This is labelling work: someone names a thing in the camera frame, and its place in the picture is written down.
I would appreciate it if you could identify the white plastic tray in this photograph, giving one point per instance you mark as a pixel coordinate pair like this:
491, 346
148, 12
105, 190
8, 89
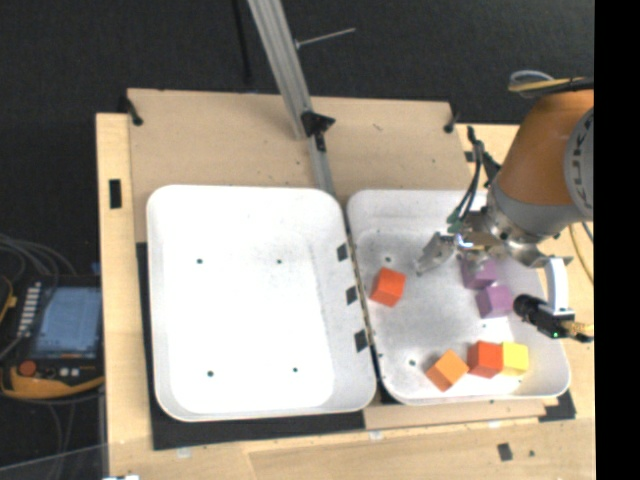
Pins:
250, 308
440, 318

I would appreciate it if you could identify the yellow cube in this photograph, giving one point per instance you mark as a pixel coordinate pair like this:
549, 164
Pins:
516, 358

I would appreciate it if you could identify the red cube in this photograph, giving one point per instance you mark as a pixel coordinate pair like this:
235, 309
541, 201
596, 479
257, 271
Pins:
485, 359

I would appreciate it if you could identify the thin black and white rod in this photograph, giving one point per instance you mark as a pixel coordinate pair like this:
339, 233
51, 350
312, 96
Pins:
361, 293

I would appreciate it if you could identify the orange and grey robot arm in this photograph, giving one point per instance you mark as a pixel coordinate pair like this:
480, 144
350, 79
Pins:
537, 158

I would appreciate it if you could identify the brown flat board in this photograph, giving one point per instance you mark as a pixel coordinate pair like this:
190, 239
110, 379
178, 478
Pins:
225, 138

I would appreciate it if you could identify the orange cube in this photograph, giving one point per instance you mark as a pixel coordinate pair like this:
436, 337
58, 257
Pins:
446, 370

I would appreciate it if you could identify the black cylinder on white bracket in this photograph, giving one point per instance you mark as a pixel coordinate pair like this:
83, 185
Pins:
537, 313

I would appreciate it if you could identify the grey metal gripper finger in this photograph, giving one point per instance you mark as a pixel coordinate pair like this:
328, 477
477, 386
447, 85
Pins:
434, 254
476, 256

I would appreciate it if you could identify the purple cube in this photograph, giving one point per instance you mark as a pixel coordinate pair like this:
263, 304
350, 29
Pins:
481, 274
494, 301

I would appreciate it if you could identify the red-orange cube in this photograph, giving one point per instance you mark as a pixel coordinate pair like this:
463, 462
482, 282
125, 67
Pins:
387, 287

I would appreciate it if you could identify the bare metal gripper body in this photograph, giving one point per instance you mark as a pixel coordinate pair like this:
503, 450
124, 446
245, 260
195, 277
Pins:
505, 238

